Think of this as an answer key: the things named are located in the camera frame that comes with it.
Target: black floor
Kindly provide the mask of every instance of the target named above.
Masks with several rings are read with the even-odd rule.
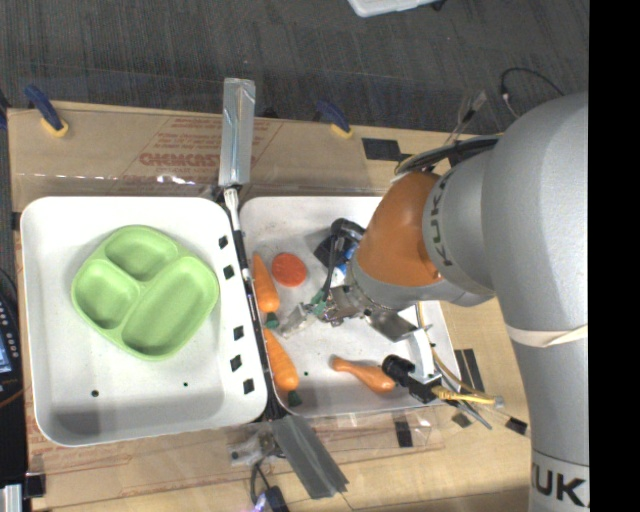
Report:
[[[256,82],[256,113],[308,119],[329,100],[353,124],[451,131],[465,94],[488,100],[467,132],[587,90],[587,0],[447,0],[373,18],[347,0],[0,2],[0,87],[52,99],[220,112],[225,77]],[[9,162],[0,133],[0,264],[13,272]]]

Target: yellow cable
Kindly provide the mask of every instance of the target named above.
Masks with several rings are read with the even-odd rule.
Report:
[[[424,321],[424,313],[422,311],[422,303],[418,302],[416,304],[416,312],[418,314],[418,323],[420,324],[420,328],[421,329],[425,329],[426,325],[425,325],[425,321]],[[425,333],[427,334],[427,340],[429,340],[429,344],[431,344],[431,338],[429,336],[429,331],[425,330]],[[467,402],[477,402],[477,403],[481,403],[481,404],[489,404],[489,405],[493,405],[496,403],[496,398],[488,395],[486,393],[483,393],[482,391],[475,389],[471,386],[469,386],[468,384],[465,384],[464,382],[462,382],[448,367],[447,365],[444,364],[444,362],[442,361],[442,359],[440,358],[440,356],[438,355],[438,353],[435,351],[435,349],[433,348],[433,346],[431,347],[431,353],[433,354],[433,359],[435,360],[436,364],[442,368],[442,370],[449,376],[449,378],[451,380],[453,380],[456,384],[458,384],[461,388],[465,389],[466,391],[468,391],[469,393],[473,393],[473,395],[463,395],[460,393],[456,393],[455,391],[450,391],[446,388],[443,388],[442,386],[436,386],[434,388],[434,393],[436,394],[436,396],[438,396],[438,398],[440,398],[441,400],[466,400]],[[437,388],[441,388],[444,392],[446,392],[445,394],[451,394],[452,396],[455,395],[456,398],[443,398],[442,396],[438,395],[438,392],[436,392],[435,390]]]

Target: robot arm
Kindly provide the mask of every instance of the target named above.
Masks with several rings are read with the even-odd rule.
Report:
[[[392,340],[406,332],[395,313],[418,301],[497,297],[530,410],[531,512],[590,507],[587,104],[532,110],[442,177],[407,173],[332,289]]]

